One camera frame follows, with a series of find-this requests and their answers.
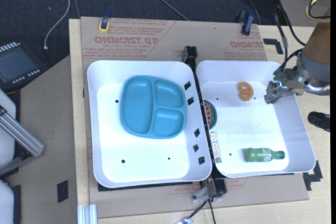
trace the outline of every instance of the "cardboard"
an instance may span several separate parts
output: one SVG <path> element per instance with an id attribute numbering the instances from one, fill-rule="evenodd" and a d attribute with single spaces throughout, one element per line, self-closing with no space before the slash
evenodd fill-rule
<path id="1" fill-rule="evenodd" d="M 20 123 L 45 145 L 40 157 L 6 178 L 21 186 L 21 223 L 76 223 L 70 57 L 20 90 Z M 68 198 L 58 201 L 57 185 L 65 181 Z"/>
<path id="2" fill-rule="evenodd" d="M 100 59 L 181 60 L 185 46 L 197 47 L 197 63 L 202 60 L 265 61 L 264 44 L 257 26 L 252 26 L 250 36 L 244 36 L 240 33 L 241 24 L 111 18 L 109 30 L 103 34 L 98 30 L 100 21 L 101 18 L 81 18 L 90 204 L 97 205 L 99 218 L 197 208 L 199 204 L 193 204 L 191 196 L 201 188 L 199 182 L 130 189 L 98 186 L 92 170 L 87 69 Z M 308 199 L 301 173 L 226 178 L 225 182 L 227 193 L 213 203 L 214 207 Z"/>

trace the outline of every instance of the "orange ring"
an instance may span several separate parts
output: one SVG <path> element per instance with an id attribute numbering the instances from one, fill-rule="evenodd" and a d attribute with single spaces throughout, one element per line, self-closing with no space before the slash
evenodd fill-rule
<path id="1" fill-rule="evenodd" d="M 253 96 L 253 88 L 250 84 L 243 81 L 238 84 L 239 98 L 243 101 L 248 101 Z"/>

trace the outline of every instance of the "blue divided plate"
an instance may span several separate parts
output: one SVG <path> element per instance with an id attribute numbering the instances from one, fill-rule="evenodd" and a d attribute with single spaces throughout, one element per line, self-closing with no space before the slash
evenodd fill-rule
<path id="1" fill-rule="evenodd" d="M 131 134 L 148 138 L 173 138 L 185 125 L 184 92 L 176 83 L 150 76 L 134 76 L 124 84 L 120 118 Z"/>

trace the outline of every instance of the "label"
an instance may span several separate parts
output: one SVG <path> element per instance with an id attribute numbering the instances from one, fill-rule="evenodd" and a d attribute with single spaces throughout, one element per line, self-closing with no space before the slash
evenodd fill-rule
<path id="1" fill-rule="evenodd" d="M 224 180 L 227 190 L 239 190 L 244 188 L 247 178 L 225 178 Z"/>
<path id="2" fill-rule="evenodd" d="M 262 159 L 263 162 L 269 162 L 269 161 L 272 160 L 272 154 L 271 154 L 271 151 L 268 148 L 263 148 L 262 152 L 264 153 L 264 156 L 263 156 L 263 159 Z"/>
<path id="3" fill-rule="evenodd" d="M 225 48 L 221 60 L 231 61 L 267 61 L 264 44 L 261 39 L 258 26 L 251 25 L 250 35 L 241 33 L 241 25 Z"/>
<path id="4" fill-rule="evenodd" d="M 86 59 L 146 59 L 174 21 L 111 18 L 107 33 L 97 32 L 83 46 Z"/>
<path id="5" fill-rule="evenodd" d="M 175 185 L 170 188 L 168 195 L 194 193 L 200 188 L 199 184 Z"/>
<path id="6" fill-rule="evenodd" d="M 214 158 L 215 158 L 215 163 L 221 163 L 222 159 L 221 159 L 221 153 L 219 151 L 219 144 L 217 141 L 217 135 L 216 132 L 210 132 L 210 139 L 211 139 L 211 144 L 212 144 L 212 151 L 214 154 Z"/>

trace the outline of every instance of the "beige table surface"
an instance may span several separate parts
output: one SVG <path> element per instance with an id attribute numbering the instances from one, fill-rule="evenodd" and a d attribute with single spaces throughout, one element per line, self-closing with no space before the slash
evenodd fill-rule
<path id="1" fill-rule="evenodd" d="M 262 38 L 281 40 L 276 26 L 258 26 Z M 289 42 L 289 54 L 301 48 L 284 27 Z M 310 37 L 312 27 L 294 27 L 297 36 L 304 42 Z M 72 96 L 74 107 L 75 154 L 78 205 L 89 205 L 89 182 L 86 151 L 85 105 L 83 95 L 81 29 L 80 20 L 69 20 Z M 276 53 L 275 47 L 265 45 L 267 59 L 282 63 L 283 55 Z M 292 59 L 287 67 L 292 67 Z M 323 178 L 312 183 L 309 200 L 281 202 L 276 204 L 250 205 L 214 209 L 219 223 L 331 223 L 331 173 L 330 173 L 330 133 L 319 129 L 307 121 L 311 111 L 330 114 L 330 98 L 304 93 L 297 97 L 299 108 L 305 122 L 316 160 L 319 161 Z M 129 217 L 99 219 L 99 224 L 139 223 L 174 224 L 187 217 L 191 211 L 178 211 L 164 214 L 150 214 Z M 193 223 L 213 223 L 210 209 L 206 206 L 193 217 Z"/>

